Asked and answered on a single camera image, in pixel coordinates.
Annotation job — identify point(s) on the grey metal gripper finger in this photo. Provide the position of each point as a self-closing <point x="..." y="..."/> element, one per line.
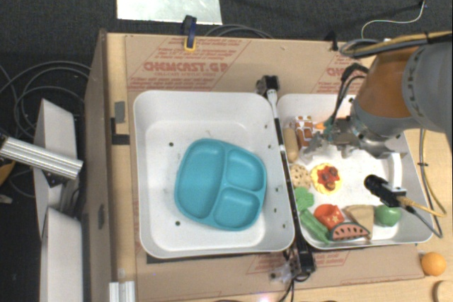
<point x="316" y="143"/>
<point x="348" y="150"/>

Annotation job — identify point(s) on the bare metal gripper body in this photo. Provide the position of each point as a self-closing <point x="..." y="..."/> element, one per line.
<point x="348" y="136"/>

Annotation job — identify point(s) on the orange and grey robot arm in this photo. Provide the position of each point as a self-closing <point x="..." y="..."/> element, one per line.
<point x="400" y="88"/>

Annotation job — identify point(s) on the orange toy carrot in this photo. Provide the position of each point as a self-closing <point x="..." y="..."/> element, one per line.
<point x="320" y="125"/>

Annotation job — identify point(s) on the brown gingerbread house toy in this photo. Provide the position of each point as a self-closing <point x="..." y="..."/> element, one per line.
<point x="303" y="129"/>

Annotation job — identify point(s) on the tan toy sausage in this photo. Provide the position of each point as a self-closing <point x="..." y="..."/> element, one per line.
<point x="291" y="146"/>

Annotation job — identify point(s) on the white plastic tray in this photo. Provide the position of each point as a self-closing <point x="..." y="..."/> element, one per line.
<point x="163" y="166"/>
<point x="357" y="180"/>

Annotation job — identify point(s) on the thin black and white rod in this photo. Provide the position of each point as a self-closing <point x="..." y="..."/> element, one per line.
<point x="283" y="152"/>

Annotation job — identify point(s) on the yellow toy pizza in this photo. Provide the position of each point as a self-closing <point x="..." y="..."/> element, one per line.
<point x="325" y="178"/>

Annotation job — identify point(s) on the tan chocolate chip biscuit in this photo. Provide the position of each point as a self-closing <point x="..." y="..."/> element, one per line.
<point x="300" y="175"/>

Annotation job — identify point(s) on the green toy lettuce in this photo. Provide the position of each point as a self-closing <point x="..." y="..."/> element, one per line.
<point x="304" y="198"/>

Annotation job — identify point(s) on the tan toy bread slice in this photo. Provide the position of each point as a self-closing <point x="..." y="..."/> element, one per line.
<point x="362" y="217"/>

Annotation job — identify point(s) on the red cup with yellow star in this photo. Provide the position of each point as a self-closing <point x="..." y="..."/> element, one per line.
<point x="329" y="217"/>

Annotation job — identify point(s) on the green toy apple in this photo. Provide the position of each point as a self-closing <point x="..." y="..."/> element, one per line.
<point x="386" y="216"/>

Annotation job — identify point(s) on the red toy watermelon slice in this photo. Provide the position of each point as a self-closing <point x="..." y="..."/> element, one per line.
<point x="348" y="232"/>

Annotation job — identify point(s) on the green toy pea pod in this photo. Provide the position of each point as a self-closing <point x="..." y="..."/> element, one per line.
<point x="314" y="227"/>

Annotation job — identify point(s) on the blue divided plate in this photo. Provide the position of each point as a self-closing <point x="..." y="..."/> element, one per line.
<point x="219" y="184"/>

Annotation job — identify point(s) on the brown cardboard board red print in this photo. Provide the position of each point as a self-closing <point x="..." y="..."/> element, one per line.
<point x="219" y="60"/>

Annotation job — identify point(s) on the orange ball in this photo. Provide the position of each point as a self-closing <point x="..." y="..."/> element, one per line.
<point x="433" y="264"/>

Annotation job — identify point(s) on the pale wooden round piece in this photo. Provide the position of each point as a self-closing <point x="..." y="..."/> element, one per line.
<point x="444" y="291"/>

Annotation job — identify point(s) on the black cylinder on white bracket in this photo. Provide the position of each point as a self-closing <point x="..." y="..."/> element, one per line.
<point x="384" y="189"/>

